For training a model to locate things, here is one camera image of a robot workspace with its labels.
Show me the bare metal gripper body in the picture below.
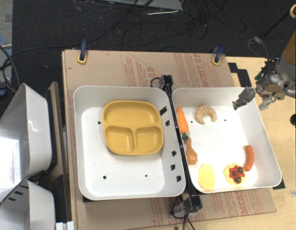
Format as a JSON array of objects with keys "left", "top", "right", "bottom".
[{"left": 255, "top": 65, "right": 296, "bottom": 101}]

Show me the beige croissant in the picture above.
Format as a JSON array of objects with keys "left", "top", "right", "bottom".
[{"left": 194, "top": 104, "right": 218, "bottom": 125}]

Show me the orange sausage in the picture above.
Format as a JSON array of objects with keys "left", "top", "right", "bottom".
[{"left": 243, "top": 145, "right": 255, "bottom": 172}]

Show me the orange carrot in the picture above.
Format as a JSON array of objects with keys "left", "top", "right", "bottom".
[{"left": 176, "top": 106, "right": 190, "bottom": 141}]

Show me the thin black rod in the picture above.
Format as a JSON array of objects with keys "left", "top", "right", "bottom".
[{"left": 165, "top": 85, "right": 195, "bottom": 196}]

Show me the brown chicken drumstick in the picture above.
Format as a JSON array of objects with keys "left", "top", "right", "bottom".
[{"left": 185, "top": 137, "right": 198, "bottom": 166}]

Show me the yellow oval slice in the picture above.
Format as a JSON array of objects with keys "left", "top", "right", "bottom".
[{"left": 198, "top": 163, "right": 215, "bottom": 191}]

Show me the yellow divided plate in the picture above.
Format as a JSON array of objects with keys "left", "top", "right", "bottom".
[{"left": 102, "top": 100, "right": 165, "bottom": 156}]

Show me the brown cardboard board red print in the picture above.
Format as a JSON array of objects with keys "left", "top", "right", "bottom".
[{"left": 61, "top": 49, "right": 277, "bottom": 230}]

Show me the black block with thin wires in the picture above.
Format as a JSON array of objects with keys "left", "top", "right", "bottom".
[
  {"left": 171, "top": 195, "right": 202, "bottom": 219},
  {"left": 159, "top": 75, "right": 174, "bottom": 91}
]

